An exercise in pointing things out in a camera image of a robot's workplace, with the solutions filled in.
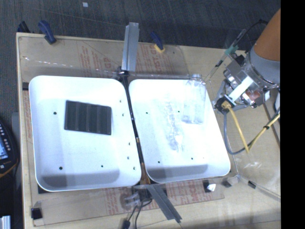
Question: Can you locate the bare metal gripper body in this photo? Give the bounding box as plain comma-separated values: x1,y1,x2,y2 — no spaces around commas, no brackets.
223,53,280,109

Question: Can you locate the clear plastic bottle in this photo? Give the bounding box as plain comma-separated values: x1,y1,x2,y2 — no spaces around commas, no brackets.
181,73,207,125

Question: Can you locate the white plastic tray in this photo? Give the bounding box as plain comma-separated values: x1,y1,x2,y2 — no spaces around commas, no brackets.
128,78,232,184
28,75,142,193

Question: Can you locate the thin black and white rod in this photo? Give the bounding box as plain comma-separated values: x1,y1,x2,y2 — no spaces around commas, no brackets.
120,73,151,185

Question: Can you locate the brown cardboard board, red print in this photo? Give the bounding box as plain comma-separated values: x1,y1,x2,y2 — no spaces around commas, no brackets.
18,36,226,227

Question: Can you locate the black ridged rectangular tray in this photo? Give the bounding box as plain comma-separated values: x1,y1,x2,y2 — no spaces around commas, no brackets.
63,100,113,136

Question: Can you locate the black block with thin wires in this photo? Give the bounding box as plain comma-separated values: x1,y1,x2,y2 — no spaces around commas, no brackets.
132,186,153,203

